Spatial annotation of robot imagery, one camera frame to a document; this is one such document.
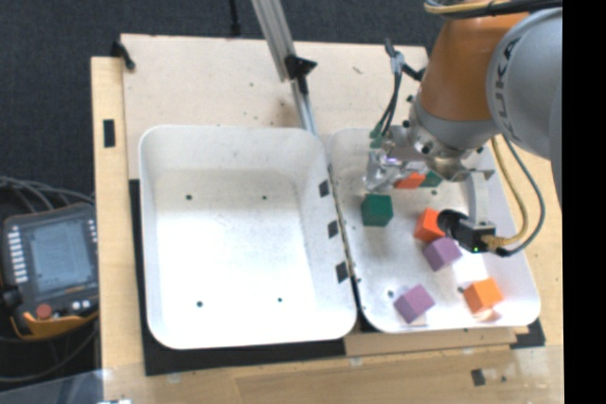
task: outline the purple cube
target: purple cube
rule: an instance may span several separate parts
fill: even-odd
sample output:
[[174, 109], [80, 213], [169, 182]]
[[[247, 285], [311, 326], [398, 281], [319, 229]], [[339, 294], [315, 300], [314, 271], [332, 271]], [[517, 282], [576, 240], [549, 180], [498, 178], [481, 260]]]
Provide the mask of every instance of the purple cube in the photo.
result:
[[439, 237], [423, 248], [423, 254], [435, 272], [456, 261], [463, 254], [450, 237]]
[[400, 296], [394, 302], [394, 307], [410, 324], [435, 304], [427, 290], [422, 285], [416, 285]]

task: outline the cable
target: cable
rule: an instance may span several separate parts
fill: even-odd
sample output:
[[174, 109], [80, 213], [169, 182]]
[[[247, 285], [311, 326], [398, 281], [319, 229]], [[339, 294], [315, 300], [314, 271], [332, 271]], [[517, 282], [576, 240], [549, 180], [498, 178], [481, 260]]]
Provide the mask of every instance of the cable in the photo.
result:
[[512, 237], [498, 237], [498, 236], [490, 236], [490, 235], [486, 235], [486, 236], [482, 237], [482, 241], [486, 242], [489, 245], [489, 248], [494, 251], [498, 247], [506, 246], [512, 242], [519, 240], [520, 237], [522, 237], [526, 233], [526, 231], [528, 229], [528, 211], [526, 210], [526, 205], [524, 204], [524, 201], [522, 200], [522, 196], [516, 189], [515, 184], [513, 183], [513, 179], [511, 179], [511, 176], [509, 175], [509, 171], [503, 160], [503, 154], [501, 153], [501, 150], [499, 149], [499, 146], [497, 145], [496, 137], [492, 137], [490, 142], [492, 144], [492, 150], [494, 151], [494, 156], [497, 160], [497, 163], [499, 164], [499, 167], [501, 168], [501, 172], [503, 173], [503, 177], [506, 180], [506, 182], [508, 183], [508, 186], [511, 189], [511, 193], [513, 194], [513, 197], [515, 198], [515, 201], [518, 203], [518, 208], [520, 209], [520, 212], [522, 213], [522, 227], [520, 228], [520, 230], [518, 231], [518, 233], [516, 235], [514, 235]]
[[[545, 220], [545, 203], [544, 203], [543, 195], [541, 194], [541, 189], [539, 188], [539, 186], [536, 184], [536, 182], [532, 178], [532, 175], [530, 175], [530, 172], [528, 171], [528, 169], [526, 168], [526, 165], [520, 158], [520, 155], [518, 155], [518, 152], [515, 150], [515, 148], [511, 144], [511, 142], [506, 139], [506, 137], [503, 137], [503, 139], [505, 140], [505, 143], [507, 144], [509, 151], [511, 152], [511, 154], [515, 158], [516, 162], [520, 166], [520, 169], [523, 171], [523, 173], [526, 175], [526, 178], [532, 185], [532, 188], [534, 189], [535, 194], [537, 195], [537, 199], [539, 201], [539, 211], [540, 211], [539, 220], [537, 222], [537, 225], [535, 226], [532, 233], [530, 233], [530, 236], [528, 236], [528, 238], [524, 242], [522, 242], [521, 244], [519, 244], [518, 246], [516, 246], [514, 249], [511, 249], [511, 250], [506, 249], [504, 247], [497, 247], [495, 249], [495, 253], [500, 256], [511, 256], [511, 255], [515, 255], [516, 253], [519, 253], [524, 248], [526, 248], [528, 246], [528, 244], [530, 244], [534, 240], [534, 238], [539, 234], [539, 232], [543, 228], [543, 224], [544, 224], [544, 220]], [[490, 239], [490, 236], [482, 237], [483, 240], [485, 240], [485, 238]]]
[[67, 334], [67, 336], [65, 337], [65, 342], [64, 342], [64, 347], [63, 347], [63, 358], [67, 359], [67, 357], [69, 356], [69, 347], [70, 347], [70, 343], [72, 341], [72, 334], [69, 333]]
[[55, 365], [58, 365], [60, 360], [59, 360], [59, 353], [57, 352], [57, 347], [55, 346], [55, 343], [52, 340], [46, 341], [46, 343], [48, 344], [48, 348], [50, 349], [50, 353], [52, 355], [53, 361], [55, 362]]
[[69, 361], [73, 360], [82, 350], [84, 350], [86, 348], [86, 346], [97, 336], [97, 334], [98, 334], [98, 329], [95, 328], [91, 332], [91, 334], [88, 335], [86, 337], [86, 339], [84, 339], [84, 341], [82, 341], [80, 343], [80, 345], [78, 345], [72, 351], [71, 354], [69, 354], [66, 358], [64, 358], [59, 363], [53, 365], [52, 367], [49, 367], [48, 369], [43, 370], [42, 372], [39, 372], [38, 374], [30, 374], [29, 376], [22, 376], [22, 377], [0, 376], [0, 383], [30, 382], [30, 381], [36, 380], [38, 378], [43, 378], [43, 377], [47, 376], [48, 374], [52, 374], [53, 372], [64, 367]]
[[398, 91], [400, 90], [401, 85], [401, 73], [394, 76], [394, 93], [391, 96], [391, 100], [387, 105], [387, 109], [381, 118], [381, 123], [383, 123], [383, 129], [381, 131], [382, 136], [387, 135], [387, 131], [391, 126], [391, 122], [394, 119], [394, 114], [396, 112], [396, 108], [398, 106]]
[[41, 202], [48, 210], [55, 209], [55, 204], [53, 204], [45, 194], [59, 197], [64, 205], [69, 205], [70, 203], [66, 196], [89, 202], [91, 204], [95, 203], [93, 198], [88, 197], [87, 195], [75, 190], [57, 188], [48, 184], [43, 184], [35, 181], [15, 179], [6, 175], [0, 175], [0, 189], [2, 188], [8, 188], [15, 192], [17, 194], [17, 197], [20, 198], [21, 202], [27, 204], [30, 212], [36, 212], [36, 210], [31, 205], [31, 203], [28, 203], [24, 200], [23, 194], [19, 193], [18, 190], [25, 190], [26, 192], [29, 192], [30, 194], [34, 195], [36, 199]]
[[470, 19], [563, 7], [563, 0], [492, 0], [466, 3], [465, 0], [424, 0], [427, 12], [447, 19]]

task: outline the white tray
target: white tray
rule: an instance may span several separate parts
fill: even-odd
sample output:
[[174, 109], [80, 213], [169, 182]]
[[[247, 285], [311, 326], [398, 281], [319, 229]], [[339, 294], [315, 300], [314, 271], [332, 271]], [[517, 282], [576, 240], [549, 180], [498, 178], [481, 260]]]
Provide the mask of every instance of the white tray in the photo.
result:
[[[400, 333], [487, 325], [523, 326], [536, 320], [541, 302], [523, 252], [500, 257], [462, 250], [463, 257], [438, 272], [431, 269], [423, 256], [421, 249], [425, 243], [413, 236], [419, 214], [426, 207], [469, 213], [463, 183], [442, 182], [435, 189], [394, 189], [390, 192], [394, 218], [384, 228], [367, 227], [362, 222], [361, 203], [366, 193], [363, 177], [368, 158], [368, 130], [343, 130], [327, 143], [361, 310], [373, 326], [383, 332]], [[487, 149], [467, 160], [466, 165], [494, 168]], [[489, 179], [488, 190], [489, 219], [496, 224], [497, 234], [515, 234], [498, 174]], [[504, 301], [493, 311], [472, 315], [460, 290], [488, 276], [495, 279]], [[422, 284], [436, 304], [408, 324], [393, 303], [404, 290], [416, 284]]]
[[176, 349], [338, 339], [357, 308], [322, 143], [159, 126], [140, 142], [151, 333]]

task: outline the green cube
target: green cube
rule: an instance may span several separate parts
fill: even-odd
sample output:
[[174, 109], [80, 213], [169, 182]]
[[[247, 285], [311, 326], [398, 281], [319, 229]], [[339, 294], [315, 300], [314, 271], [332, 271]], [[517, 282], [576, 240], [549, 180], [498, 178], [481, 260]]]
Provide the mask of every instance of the green cube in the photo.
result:
[[364, 226], [385, 227], [394, 217], [391, 196], [366, 194], [362, 202], [362, 222]]
[[433, 170], [430, 170], [425, 174], [425, 180], [421, 182], [419, 187], [437, 187], [442, 183], [442, 178], [437, 175]]

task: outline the yellow cable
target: yellow cable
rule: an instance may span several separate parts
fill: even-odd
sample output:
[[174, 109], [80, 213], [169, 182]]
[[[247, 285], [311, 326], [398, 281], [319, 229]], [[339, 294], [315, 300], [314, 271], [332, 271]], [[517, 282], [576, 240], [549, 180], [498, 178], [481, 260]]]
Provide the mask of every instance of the yellow cable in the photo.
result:
[[496, 248], [499, 248], [502, 246], [507, 246], [508, 244], [517, 241], [520, 237], [522, 237], [524, 235], [524, 233], [528, 229], [528, 213], [526, 211], [526, 206], [524, 204], [524, 201], [522, 200], [522, 197], [518, 193], [513, 181], [511, 180], [511, 177], [509, 176], [509, 172], [505, 166], [505, 162], [503, 161], [503, 156], [501, 154], [501, 150], [499, 149], [499, 146], [497, 145], [496, 137], [492, 137], [490, 142], [492, 143], [492, 150], [494, 151], [494, 156], [496, 157], [499, 167], [501, 168], [501, 171], [503, 172], [503, 177], [505, 178], [506, 182], [508, 183], [508, 186], [511, 189], [511, 193], [513, 194], [513, 197], [515, 197], [515, 200], [518, 203], [518, 207], [520, 208], [520, 212], [522, 213], [522, 228], [520, 229], [518, 234], [516, 234], [515, 236], [512, 236], [512, 237], [500, 237], [500, 236], [492, 236], [492, 235], [482, 236], [482, 241], [485, 242], [486, 244], [488, 244], [489, 248], [491, 250], [495, 250]]
[[505, 2], [508, 2], [508, 0], [491, 0], [489, 2], [477, 2], [473, 4], [453, 4], [451, 6], [432, 6], [431, 4], [424, 3], [423, 7], [431, 14], [450, 14], [473, 9], [485, 9], [489, 5], [503, 4]]

